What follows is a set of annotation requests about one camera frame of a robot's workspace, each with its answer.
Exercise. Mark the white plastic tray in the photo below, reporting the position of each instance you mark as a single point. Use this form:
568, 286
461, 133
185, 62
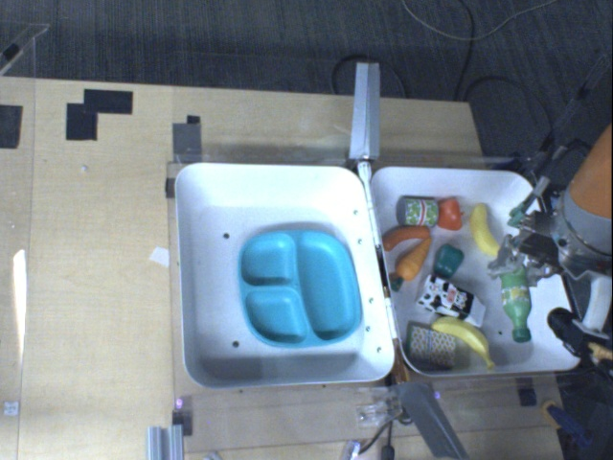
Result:
483, 185
211, 276

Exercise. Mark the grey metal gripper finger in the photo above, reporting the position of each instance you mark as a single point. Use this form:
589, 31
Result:
537, 270
504, 257

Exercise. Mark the cow print carton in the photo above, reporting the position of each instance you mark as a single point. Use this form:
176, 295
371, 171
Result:
447, 300

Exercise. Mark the orange sausage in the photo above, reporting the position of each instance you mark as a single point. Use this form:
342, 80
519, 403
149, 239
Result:
404, 235

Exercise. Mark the orange carrot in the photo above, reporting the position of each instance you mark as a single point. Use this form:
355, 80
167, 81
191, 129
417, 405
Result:
414, 261

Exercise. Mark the pale wood board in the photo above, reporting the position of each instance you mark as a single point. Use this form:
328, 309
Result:
287, 127

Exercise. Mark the green and white can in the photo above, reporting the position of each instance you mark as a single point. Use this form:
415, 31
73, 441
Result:
417, 211

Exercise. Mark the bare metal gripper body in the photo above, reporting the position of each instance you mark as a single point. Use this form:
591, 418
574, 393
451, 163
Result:
541, 242

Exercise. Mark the green plastic bottle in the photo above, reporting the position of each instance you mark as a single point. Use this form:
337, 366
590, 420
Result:
516, 300

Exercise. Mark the yellow banana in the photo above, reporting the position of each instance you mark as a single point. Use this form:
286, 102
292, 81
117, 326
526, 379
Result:
481, 233
467, 336

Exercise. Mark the dark green toy pepper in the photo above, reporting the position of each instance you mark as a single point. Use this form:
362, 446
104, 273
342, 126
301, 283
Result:
448, 260

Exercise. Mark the orange toy pepper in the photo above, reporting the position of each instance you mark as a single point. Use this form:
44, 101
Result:
450, 214

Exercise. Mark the black cylinder on white bracket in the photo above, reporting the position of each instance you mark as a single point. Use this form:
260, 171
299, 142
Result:
596, 305

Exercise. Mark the patterned grey packet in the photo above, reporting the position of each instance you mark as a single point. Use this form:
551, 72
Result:
431, 348

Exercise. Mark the blue divided plate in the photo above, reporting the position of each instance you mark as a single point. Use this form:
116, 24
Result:
325, 281

